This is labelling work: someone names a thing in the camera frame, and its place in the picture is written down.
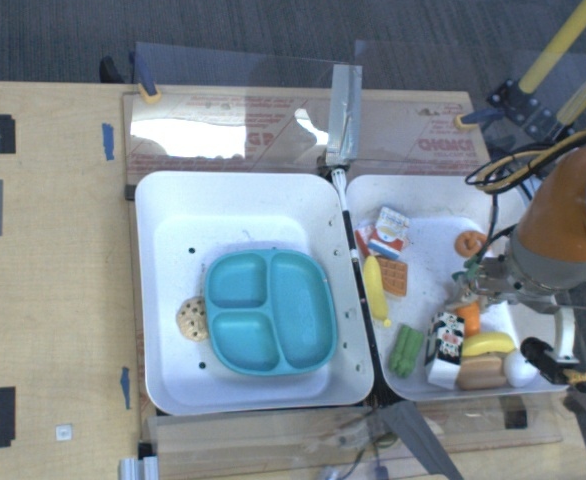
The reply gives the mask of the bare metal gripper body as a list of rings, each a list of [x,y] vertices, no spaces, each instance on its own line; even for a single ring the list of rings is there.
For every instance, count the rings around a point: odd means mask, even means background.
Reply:
[[[472,280],[472,291],[491,303],[522,304],[540,314],[557,312],[555,291],[527,276],[509,256],[484,258]]]

